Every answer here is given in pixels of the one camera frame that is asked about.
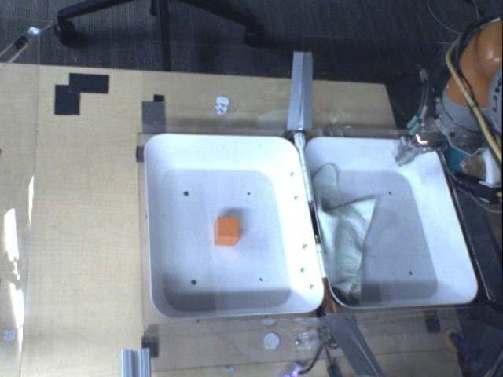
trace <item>orange cube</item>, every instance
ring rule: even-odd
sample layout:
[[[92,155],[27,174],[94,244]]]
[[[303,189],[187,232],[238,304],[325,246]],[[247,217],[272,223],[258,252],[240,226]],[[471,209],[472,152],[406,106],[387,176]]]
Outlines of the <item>orange cube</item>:
[[[215,222],[215,244],[235,246],[239,240],[239,218],[217,218]]]

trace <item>white tray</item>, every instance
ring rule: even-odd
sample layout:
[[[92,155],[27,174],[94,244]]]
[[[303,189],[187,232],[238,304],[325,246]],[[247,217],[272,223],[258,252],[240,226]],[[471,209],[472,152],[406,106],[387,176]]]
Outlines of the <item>white tray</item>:
[[[399,167],[397,147],[395,140],[336,137],[306,147],[311,174],[336,166],[343,201],[377,198],[363,247],[362,301],[354,307],[470,302],[477,279],[439,157],[429,152]]]
[[[323,297],[296,148],[279,137],[161,134],[145,146],[151,289],[168,317],[307,313]],[[217,217],[240,219],[215,246]]]

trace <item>wooden table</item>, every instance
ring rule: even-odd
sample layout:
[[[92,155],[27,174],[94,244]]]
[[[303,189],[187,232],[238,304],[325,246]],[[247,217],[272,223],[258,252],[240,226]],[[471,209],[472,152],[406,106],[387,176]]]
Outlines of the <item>wooden table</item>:
[[[55,85],[67,85],[70,72],[109,75],[109,93],[83,93],[79,116],[54,115]],[[148,281],[142,281],[135,151],[141,132],[142,101],[151,101],[154,94],[164,95],[170,127],[217,130],[225,124],[251,130],[265,127],[271,133],[280,133],[286,121],[289,92],[288,79],[40,67],[22,375],[117,376],[120,351],[137,350],[141,345],[142,292]],[[336,124],[387,130],[395,126],[382,85],[316,81],[313,95],[315,127]],[[218,96],[230,99],[225,116],[216,115],[213,109]],[[200,367],[201,359],[211,356],[226,359],[228,353],[222,351],[229,343],[236,345],[233,339],[248,340],[247,348],[255,345],[253,334],[248,334],[246,328],[238,329],[240,335],[230,339],[221,331],[225,322],[218,328],[201,322],[203,338],[184,334],[184,324],[171,325],[171,345],[179,349],[175,351],[179,364],[171,368],[179,370],[154,375],[281,373],[288,362],[275,361],[274,355],[270,360],[252,361],[261,356],[263,348],[253,356],[242,353],[234,368],[222,368],[226,364],[221,363],[197,371],[183,370]],[[285,323],[277,322],[281,328]],[[446,348],[441,336],[431,340],[421,323],[422,319],[405,318],[397,331],[388,331],[396,334],[395,339],[392,344],[380,346],[383,350],[376,353],[379,362],[402,375],[416,368],[426,370],[428,364],[430,370],[442,365],[449,373],[446,375],[459,375],[455,353]],[[370,342],[376,340],[372,348],[380,345],[383,331],[379,328],[382,326],[369,338]],[[410,344],[410,350],[417,352],[415,364],[404,361],[401,353],[401,345],[409,341],[411,334],[415,334],[415,343]],[[207,350],[201,353],[204,349],[197,343],[205,339],[211,346],[205,346]],[[338,359],[341,369],[351,373],[341,353]],[[324,373],[326,364],[320,362],[310,375]]]

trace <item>clear plastic panel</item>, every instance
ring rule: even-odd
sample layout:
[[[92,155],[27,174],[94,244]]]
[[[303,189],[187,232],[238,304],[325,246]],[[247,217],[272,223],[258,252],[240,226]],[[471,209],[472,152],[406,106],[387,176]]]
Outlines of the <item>clear plastic panel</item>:
[[[20,373],[24,300],[34,194],[42,27],[30,27],[0,52],[0,368]]]
[[[501,375],[501,328],[501,314],[490,307],[450,307],[170,320],[147,332],[150,342],[159,339],[155,377],[327,377],[329,367],[344,377],[482,377]]]

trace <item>metal bracket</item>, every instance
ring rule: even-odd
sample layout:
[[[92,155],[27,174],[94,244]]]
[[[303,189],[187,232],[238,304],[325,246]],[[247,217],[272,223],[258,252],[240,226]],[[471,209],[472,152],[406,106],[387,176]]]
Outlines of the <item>metal bracket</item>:
[[[163,95],[141,103],[141,123],[144,134],[166,133],[166,102]]]
[[[384,373],[360,332],[354,316],[343,313],[330,314],[323,320],[356,375],[384,377]]]
[[[313,127],[313,56],[311,52],[294,52],[292,88],[287,131],[308,131]]]
[[[150,349],[123,350],[120,354],[121,377],[151,377]]]

